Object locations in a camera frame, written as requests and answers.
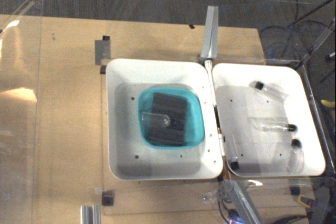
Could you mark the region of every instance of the white plastic tray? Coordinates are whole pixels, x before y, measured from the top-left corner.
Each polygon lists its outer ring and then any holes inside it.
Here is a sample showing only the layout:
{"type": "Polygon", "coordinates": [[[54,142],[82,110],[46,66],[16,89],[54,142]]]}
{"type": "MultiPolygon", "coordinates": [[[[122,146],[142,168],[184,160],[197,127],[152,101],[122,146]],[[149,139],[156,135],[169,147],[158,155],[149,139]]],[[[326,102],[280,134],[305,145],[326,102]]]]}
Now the white plastic tray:
{"type": "MultiPolygon", "coordinates": [[[[213,69],[216,100],[222,133],[236,144],[240,169],[246,177],[288,176],[290,145],[293,138],[301,141],[303,169],[290,176],[318,176],[325,170],[322,149],[309,109],[300,76],[287,67],[254,66],[220,63],[213,69]],[[257,92],[251,82],[262,81],[282,87],[289,97],[284,103],[257,92]],[[248,117],[284,117],[298,127],[297,132],[260,132],[248,117]]],[[[233,158],[230,148],[227,158],[233,158]]]]}
{"type": "Polygon", "coordinates": [[[197,63],[116,59],[107,66],[109,165],[124,180],[206,179],[223,169],[206,70],[197,63]],[[198,96],[205,138],[193,148],[163,150],[140,137],[137,96],[149,87],[176,86],[198,96]]]}

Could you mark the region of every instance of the blue bowl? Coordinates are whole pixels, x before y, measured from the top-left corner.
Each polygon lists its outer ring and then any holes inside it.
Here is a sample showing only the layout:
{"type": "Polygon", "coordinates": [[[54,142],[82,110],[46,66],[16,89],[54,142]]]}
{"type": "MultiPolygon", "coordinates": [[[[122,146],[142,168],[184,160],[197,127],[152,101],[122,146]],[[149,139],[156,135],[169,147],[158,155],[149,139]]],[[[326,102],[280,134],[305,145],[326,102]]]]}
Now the blue bowl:
{"type": "Polygon", "coordinates": [[[204,123],[200,102],[191,91],[182,88],[149,88],[142,91],[138,96],[138,125],[144,143],[153,148],[180,150],[197,146],[204,139],[204,123]],[[141,114],[142,112],[151,112],[154,93],[169,94],[187,100],[183,146],[153,145],[146,140],[148,130],[146,126],[141,124],[141,114]]]}

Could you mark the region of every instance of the plastic test tube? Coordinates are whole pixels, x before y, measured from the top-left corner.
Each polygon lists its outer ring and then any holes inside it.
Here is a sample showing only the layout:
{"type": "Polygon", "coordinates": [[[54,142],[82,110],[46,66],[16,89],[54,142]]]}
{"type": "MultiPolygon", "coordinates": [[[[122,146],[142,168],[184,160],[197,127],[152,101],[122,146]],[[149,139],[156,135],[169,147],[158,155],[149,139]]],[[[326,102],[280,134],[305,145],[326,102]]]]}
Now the plastic test tube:
{"type": "Polygon", "coordinates": [[[287,97],[288,94],[285,93],[284,89],[281,88],[280,86],[270,86],[270,85],[265,85],[264,83],[257,81],[255,84],[255,89],[258,90],[258,92],[267,95],[273,99],[279,100],[279,101],[284,101],[287,97]]]}
{"type": "Polygon", "coordinates": [[[305,164],[304,158],[301,142],[298,139],[293,139],[286,166],[286,172],[289,175],[300,173],[305,164]]]}
{"type": "Polygon", "coordinates": [[[230,167],[233,171],[239,169],[239,158],[238,158],[238,150],[236,146],[236,141],[233,135],[225,137],[227,148],[229,149],[230,156],[230,167]]]}
{"type": "Polygon", "coordinates": [[[170,126],[171,120],[168,115],[142,112],[141,122],[146,125],[167,128],[170,126]]]}
{"type": "Polygon", "coordinates": [[[295,132],[296,125],[284,122],[279,118],[248,118],[252,126],[262,132],[295,132]]]}

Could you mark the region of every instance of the wooden tabletop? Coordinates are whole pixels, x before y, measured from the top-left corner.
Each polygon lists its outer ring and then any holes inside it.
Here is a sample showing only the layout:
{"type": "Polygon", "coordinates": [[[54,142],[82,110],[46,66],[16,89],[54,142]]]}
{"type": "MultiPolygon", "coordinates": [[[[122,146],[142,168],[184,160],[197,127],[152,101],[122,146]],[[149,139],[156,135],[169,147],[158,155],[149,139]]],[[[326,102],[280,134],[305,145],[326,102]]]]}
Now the wooden tabletop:
{"type": "MultiPolygon", "coordinates": [[[[36,22],[36,18],[25,17],[20,23],[19,35],[30,40],[22,48],[28,55],[29,48],[34,48],[39,39],[37,33],[34,36],[24,31],[32,22],[36,22]]],[[[179,202],[179,210],[170,206],[148,211],[147,198],[153,199],[149,204],[162,204],[162,197],[155,198],[148,192],[150,188],[162,186],[160,182],[139,184],[114,178],[107,168],[104,76],[99,73],[100,66],[94,63],[94,43],[103,35],[111,38],[112,59],[194,61],[201,51],[203,31],[204,26],[197,25],[191,29],[188,25],[42,18],[31,194],[33,223],[79,223],[80,206],[100,204],[101,191],[110,188],[118,190],[119,197],[125,200],[118,200],[116,193],[116,202],[123,203],[123,207],[114,212],[108,208],[102,210],[102,223],[223,223],[216,206],[202,207],[198,202],[193,206],[196,197],[201,199],[206,189],[202,189],[204,184],[194,195],[184,197],[183,203],[179,202]],[[127,189],[133,189],[133,201],[123,192],[127,189]]],[[[258,31],[220,27],[218,55],[263,62],[258,31]]],[[[190,189],[190,185],[173,188],[175,193],[188,193],[185,190],[190,189]]],[[[288,193],[279,194],[282,201],[291,200],[284,204],[270,205],[269,199],[274,194],[270,191],[265,195],[267,200],[259,199],[258,210],[268,220],[305,214],[304,208],[288,193]]]]}

